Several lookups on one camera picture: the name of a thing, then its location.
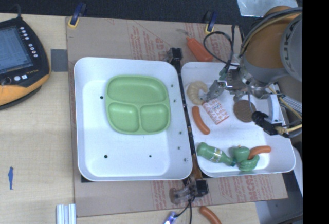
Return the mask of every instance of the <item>green plate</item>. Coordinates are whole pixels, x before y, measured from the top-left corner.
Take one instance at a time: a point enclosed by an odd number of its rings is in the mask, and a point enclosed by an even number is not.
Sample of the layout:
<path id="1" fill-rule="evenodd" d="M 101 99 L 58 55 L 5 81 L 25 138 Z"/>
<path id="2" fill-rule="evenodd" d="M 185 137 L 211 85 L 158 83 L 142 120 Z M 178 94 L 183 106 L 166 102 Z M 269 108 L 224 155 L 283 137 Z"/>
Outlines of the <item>green plate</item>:
<path id="1" fill-rule="evenodd" d="M 157 134 L 170 124 L 168 91 L 157 78 L 114 76 L 107 82 L 105 95 L 108 122 L 119 133 Z"/>

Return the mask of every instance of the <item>cardboard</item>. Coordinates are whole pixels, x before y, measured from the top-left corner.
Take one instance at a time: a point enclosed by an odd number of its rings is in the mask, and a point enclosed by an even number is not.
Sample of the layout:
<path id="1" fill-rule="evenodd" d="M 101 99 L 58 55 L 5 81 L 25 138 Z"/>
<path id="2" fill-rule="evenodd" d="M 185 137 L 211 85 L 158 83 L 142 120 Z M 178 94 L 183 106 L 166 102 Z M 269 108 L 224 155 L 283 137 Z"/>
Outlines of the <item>cardboard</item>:
<path id="1" fill-rule="evenodd" d="M 71 109 L 74 187 L 78 217 L 183 208 L 169 198 L 169 190 L 184 187 L 181 180 L 90 182 L 81 177 L 77 164 L 77 135 L 74 94 L 74 65 L 83 57 L 163 60 L 171 48 L 181 48 L 183 65 L 196 61 L 186 45 L 186 36 L 202 42 L 205 24 L 115 20 L 81 17 L 75 29 L 66 27 Z M 231 26 L 215 25 L 215 31 L 231 36 Z M 226 61 L 230 43 L 223 35 L 209 37 L 209 47 Z M 235 28 L 234 52 L 241 37 Z M 193 206 L 242 203 L 287 198 L 282 174 L 207 178 L 209 193 Z"/>

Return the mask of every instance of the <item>brown cookie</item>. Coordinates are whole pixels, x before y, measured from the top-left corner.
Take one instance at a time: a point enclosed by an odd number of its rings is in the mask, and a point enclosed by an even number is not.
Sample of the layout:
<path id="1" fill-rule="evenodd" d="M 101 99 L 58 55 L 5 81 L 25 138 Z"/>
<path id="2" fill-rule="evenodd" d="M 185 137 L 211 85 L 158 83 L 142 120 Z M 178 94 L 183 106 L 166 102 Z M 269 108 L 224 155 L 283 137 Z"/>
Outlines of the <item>brown cookie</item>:
<path id="1" fill-rule="evenodd" d="M 249 105 L 249 101 L 247 100 L 240 100 L 236 102 L 233 106 L 233 112 L 235 116 L 242 122 L 249 123 L 252 121 L 252 113 L 256 111 L 256 107 L 251 102 Z"/>

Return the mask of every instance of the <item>wooden table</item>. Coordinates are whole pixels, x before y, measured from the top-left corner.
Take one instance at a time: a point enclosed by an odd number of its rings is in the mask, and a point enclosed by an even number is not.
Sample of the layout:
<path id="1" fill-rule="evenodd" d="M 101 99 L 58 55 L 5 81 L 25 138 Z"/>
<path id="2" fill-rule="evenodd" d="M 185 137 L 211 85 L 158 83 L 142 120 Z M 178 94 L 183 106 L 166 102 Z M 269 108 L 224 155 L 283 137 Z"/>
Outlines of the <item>wooden table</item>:
<path id="1" fill-rule="evenodd" d="M 0 22 L 16 14 L 0 13 Z M 22 15 L 46 52 L 67 49 L 64 16 Z M 75 203 L 68 72 L 52 72 L 28 100 L 0 111 L 0 223 L 56 223 L 56 205 Z M 13 168 L 10 189 L 8 173 Z M 255 203 L 209 207 L 223 224 L 258 224 Z M 192 223 L 208 223 L 193 208 Z M 170 210 L 77 218 L 77 223 L 162 223 Z M 188 223 L 189 210 L 176 220 Z"/>

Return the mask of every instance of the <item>hot dog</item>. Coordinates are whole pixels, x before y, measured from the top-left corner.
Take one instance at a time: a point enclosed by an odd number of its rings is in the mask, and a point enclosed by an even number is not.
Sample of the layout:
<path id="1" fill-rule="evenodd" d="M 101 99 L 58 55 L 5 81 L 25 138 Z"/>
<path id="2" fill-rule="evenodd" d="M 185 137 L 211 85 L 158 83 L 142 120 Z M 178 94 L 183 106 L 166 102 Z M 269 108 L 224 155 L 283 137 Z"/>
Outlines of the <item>hot dog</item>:
<path id="1" fill-rule="evenodd" d="M 192 115 L 193 115 L 194 122 L 195 122 L 196 126 L 200 129 L 200 131 L 205 135 L 210 134 L 210 129 L 203 122 L 201 115 L 200 115 L 200 109 L 198 106 L 195 105 L 192 107 Z"/>
<path id="2" fill-rule="evenodd" d="M 248 160 L 252 159 L 255 155 L 258 155 L 261 153 L 269 153 L 269 152 L 271 152 L 271 147 L 269 145 L 255 146 L 252 149 L 250 149 Z"/>
<path id="3" fill-rule="evenodd" d="M 211 224 L 222 224 L 220 219 L 207 207 L 201 206 L 199 211 L 202 215 L 204 215 Z"/>

